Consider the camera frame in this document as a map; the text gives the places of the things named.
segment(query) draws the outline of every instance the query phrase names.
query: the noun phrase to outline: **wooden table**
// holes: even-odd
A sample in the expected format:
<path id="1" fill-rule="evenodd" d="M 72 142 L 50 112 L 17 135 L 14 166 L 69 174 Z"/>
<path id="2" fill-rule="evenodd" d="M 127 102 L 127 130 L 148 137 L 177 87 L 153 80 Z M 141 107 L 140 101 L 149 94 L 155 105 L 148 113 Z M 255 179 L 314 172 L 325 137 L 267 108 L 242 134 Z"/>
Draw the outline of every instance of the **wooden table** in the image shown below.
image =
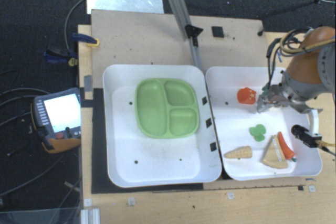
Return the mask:
<path id="1" fill-rule="evenodd" d="M 91 26 L 79 26 L 79 32 L 91 33 Z M 264 33 L 267 42 L 282 33 Z M 286 67 L 284 59 L 278 66 Z M 80 86 L 92 74 L 92 48 L 79 44 Z M 86 99 L 92 93 L 86 92 Z M 335 143 L 335 106 L 330 94 L 312 101 L 320 113 L 319 131 L 323 139 Z M 333 223 L 336 219 L 335 157 L 320 152 L 322 172 L 313 178 L 270 179 L 258 184 L 226 180 L 214 182 L 200 191 L 139 192 L 127 194 L 91 193 L 92 108 L 82 108 L 82 180 L 83 199 L 92 202 L 85 208 L 100 208 L 101 223 Z M 135 206 L 128 199 L 135 198 Z"/>

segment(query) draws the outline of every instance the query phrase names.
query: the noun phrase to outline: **screen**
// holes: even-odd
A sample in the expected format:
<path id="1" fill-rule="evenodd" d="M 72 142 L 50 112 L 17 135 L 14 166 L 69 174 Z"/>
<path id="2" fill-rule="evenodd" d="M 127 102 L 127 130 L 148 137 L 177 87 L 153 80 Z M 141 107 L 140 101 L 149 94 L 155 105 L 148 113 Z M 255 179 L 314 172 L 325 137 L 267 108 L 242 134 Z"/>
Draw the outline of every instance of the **screen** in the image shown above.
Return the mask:
<path id="1" fill-rule="evenodd" d="M 44 101 L 54 132 L 80 126 L 80 105 L 73 93 Z"/>

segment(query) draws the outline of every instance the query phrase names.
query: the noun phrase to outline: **black mat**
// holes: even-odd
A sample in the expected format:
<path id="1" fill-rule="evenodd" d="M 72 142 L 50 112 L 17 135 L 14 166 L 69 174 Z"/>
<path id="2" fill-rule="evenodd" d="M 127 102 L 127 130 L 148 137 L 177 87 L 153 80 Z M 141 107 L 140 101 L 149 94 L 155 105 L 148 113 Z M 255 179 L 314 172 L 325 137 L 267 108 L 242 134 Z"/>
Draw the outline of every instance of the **black mat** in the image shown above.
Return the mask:
<path id="1" fill-rule="evenodd" d="M 203 184 L 178 184 L 153 187 L 120 188 L 108 176 L 104 96 L 102 89 L 93 91 L 92 193 L 131 193 L 136 191 L 200 190 Z"/>

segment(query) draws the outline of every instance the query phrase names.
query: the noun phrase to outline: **blue clamp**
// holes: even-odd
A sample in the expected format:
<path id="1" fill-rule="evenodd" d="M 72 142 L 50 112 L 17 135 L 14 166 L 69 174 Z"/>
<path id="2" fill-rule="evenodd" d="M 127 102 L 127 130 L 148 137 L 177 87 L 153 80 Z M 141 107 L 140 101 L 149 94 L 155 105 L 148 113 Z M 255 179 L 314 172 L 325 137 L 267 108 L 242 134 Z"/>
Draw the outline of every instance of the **blue clamp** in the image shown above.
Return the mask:
<path id="1" fill-rule="evenodd" d="M 68 63 L 70 66 L 74 66 L 78 61 L 78 54 L 54 47 L 49 47 L 43 56 L 48 63 Z"/>
<path id="2" fill-rule="evenodd" d="M 100 43 L 98 38 L 93 38 L 88 35 L 78 34 L 78 33 L 73 33 L 71 35 L 71 39 L 73 41 L 85 42 L 86 46 L 88 47 L 98 47 Z"/>

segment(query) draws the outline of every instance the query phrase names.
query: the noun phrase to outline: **white tray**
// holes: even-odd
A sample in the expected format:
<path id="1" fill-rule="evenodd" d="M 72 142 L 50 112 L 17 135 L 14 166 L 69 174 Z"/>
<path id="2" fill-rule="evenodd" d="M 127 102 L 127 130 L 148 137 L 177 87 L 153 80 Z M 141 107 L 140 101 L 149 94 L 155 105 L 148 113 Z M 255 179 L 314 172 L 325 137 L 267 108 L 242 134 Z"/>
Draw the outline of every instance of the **white tray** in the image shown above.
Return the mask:
<path id="1" fill-rule="evenodd" d="M 135 117 L 137 85 L 150 78 L 181 79 L 196 94 L 200 125 L 184 138 L 159 139 L 143 134 Z M 114 65 L 103 74 L 107 165 L 111 181 L 120 187 L 140 187 L 215 181 L 222 172 L 203 73 L 193 66 Z"/>
<path id="2" fill-rule="evenodd" d="M 280 71 L 276 69 L 272 83 L 281 81 Z M 240 104 L 237 92 L 249 87 L 262 93 L 268 81 L 267 68 L 212 67 L 206 73 L 211 106 L 219 146 L 222 154 L 240 146 L 251 146 L 251 159 L 226 159 L 223 165 L 226 173 L 236 180 L 251 180 L 287 176 L 313 176 L 320 173 L 322 160 L 317 148 L 309 148 L 290 132 L 293 125 L 299 124 L 309 129 L 306 114 L 300 114 L 291 107 L 271 108 L 258 113 L 257 103 Z M 249 134 L 249 128 L 263 124 L 266 127 L 265 140 L 257 142 Z M 267 144 L 272 135 L 282 132 L 288 146 L 295 152 L 297 161 L 288 161 L 288 168 L 275 169 L 261 163 Z"/>

